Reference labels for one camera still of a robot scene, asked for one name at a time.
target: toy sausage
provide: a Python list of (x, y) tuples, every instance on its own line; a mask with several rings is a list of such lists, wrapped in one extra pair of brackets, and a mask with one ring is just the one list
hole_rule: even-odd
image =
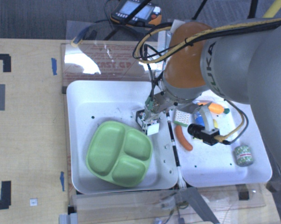
[(187, 139), (184, 137), (182, 126), (177, 125), (174, 129), (176, 133), (176, 137), (178, 138), (178, 141), (180, 144), (188, 151), (191, 151), (193, 149), (193, 146), (187, 141)]

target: blue object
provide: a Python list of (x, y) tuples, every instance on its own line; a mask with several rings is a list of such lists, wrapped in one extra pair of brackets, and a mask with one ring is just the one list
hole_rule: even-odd
[(52, 72), (53, 72), (53, 75), (56, 76), (57, 73), (57, 65), (56, 65), (56, 59), (54, 58), (51, 58), (51, 66), (52, 66)]
[(64, 178), (64, 172), (61, 172), (60, 176), (61, 184), (62, 184), (62, 191), (65, 191), (65, 178)]
[(194, 113), (194, 120), (195, 120), (195, 123), (196, 123), (196, 124), (205, 126), (204, 120), (202, 119), (202, 116), (201, 116), (201, 114), (199, 113), (199, 111), (197, 111), (196, 113)]

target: green divided plate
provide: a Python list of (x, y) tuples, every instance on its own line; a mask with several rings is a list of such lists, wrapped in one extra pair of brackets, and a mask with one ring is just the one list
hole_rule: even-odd
[(134, 187), (151, 162), (153, 146), (141, 131), (116, 121), (106, 121), (96, 130), (86, 164), (97, 177), (122, 187)]

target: black plastic object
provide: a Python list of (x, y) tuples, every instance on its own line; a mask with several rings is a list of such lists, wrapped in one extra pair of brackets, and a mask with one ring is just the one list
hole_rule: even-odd
[[(143, 1), (142, 0), (121, 0), (116, 9), (111, 13), (110, 19), (115, 24), (121, 23), (133, 12)], [(161, 17), (161, 9), (156, 11), (157, 4), (148, 3), (135, 17), (127, 22), (130, 26), (152, 28), (155, 25), (153, 20)]]
[(238, 191), (240, 201), (249, 200), (249, 191), (248, 191), (248, 188), (245, 184), (236, 185), (236, 188), (237, 188), (237, 191)]
[(190, 124), (188, 126), (188, 133), (190, 135), (192, 135), (194, 138), (200, 139), (202, 140), (204, 143), (208, 144), (208, 145), (214, 145), (216, 143), (218, 143), (217, 140), (214, 139), (214, 137), (216, 135), (219, 135), (219, 130), (212, 133), (212, 134), (207, 134), (205, 132), (202, 132), (205, 129), (204, 126), (202, 125), (197, 125), (197, 124)]

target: green patterned can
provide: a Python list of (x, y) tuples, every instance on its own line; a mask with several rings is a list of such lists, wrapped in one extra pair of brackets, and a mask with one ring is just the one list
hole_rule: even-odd
[(249, 146), (241, 145), (234, 149), (235, 158), (237, 160), (237, 164), (241, 167), (246, 167), (253, 164), (253, 157), (251, 155), (251, 151)]

